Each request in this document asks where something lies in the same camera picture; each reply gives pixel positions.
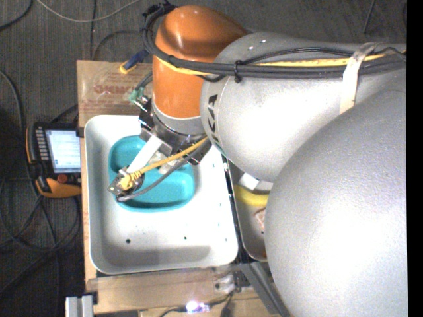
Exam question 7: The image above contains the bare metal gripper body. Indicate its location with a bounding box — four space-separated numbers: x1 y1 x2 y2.
139 116 213 166

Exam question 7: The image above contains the blue divided plate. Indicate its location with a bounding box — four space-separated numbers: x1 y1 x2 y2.
108 135 196 213

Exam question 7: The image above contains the white box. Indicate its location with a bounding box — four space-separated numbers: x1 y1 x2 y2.
237 172 261 192

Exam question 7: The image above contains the yellow banana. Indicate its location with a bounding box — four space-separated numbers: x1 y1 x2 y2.
233 184 270 208

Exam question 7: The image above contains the pink and white packet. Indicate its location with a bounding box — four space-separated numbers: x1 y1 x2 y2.
253 206 267 234

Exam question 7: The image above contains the black cylinder on white bracket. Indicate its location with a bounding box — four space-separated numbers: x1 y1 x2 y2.
106 136 163 201

